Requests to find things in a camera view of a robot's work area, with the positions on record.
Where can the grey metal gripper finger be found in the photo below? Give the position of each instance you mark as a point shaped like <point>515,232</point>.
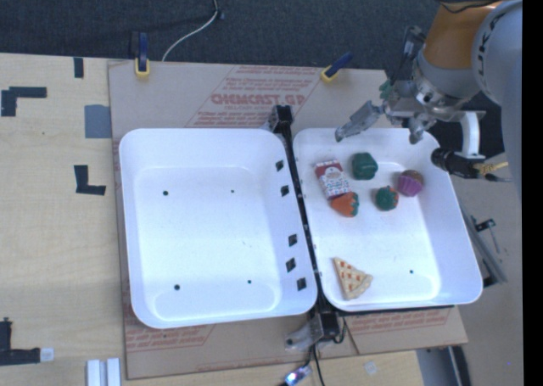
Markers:
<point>418,129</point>
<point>358,121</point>

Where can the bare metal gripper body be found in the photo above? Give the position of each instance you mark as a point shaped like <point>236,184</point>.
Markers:
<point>418,100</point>

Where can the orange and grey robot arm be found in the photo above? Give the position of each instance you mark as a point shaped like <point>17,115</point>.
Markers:
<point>458,36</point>

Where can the green toy pepper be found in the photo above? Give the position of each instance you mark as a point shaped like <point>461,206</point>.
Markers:
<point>364,165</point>

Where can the purple toy cupcake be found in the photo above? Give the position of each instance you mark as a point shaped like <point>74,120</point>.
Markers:
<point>410,183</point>

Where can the red and white carton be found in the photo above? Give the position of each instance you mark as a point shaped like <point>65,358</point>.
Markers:
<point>332,178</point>

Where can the red and green toy strawberry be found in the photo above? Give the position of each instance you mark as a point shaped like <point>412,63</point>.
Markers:
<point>386,198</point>

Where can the orange toy carrot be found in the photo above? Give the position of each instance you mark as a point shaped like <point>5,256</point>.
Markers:
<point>344,205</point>

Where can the thin black rod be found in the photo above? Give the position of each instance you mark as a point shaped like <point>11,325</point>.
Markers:
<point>304,214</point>

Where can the white plastic tray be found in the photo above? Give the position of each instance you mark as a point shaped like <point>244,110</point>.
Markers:
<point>382,240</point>
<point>203,227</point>

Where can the tan toy pie slice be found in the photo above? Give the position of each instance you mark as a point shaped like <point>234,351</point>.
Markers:
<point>351,279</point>

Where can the brown cardboard board red print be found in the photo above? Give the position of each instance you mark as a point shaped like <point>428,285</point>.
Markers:
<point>178,96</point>

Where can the black cylinder on white bracket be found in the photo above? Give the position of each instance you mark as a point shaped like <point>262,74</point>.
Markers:
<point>454,161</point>

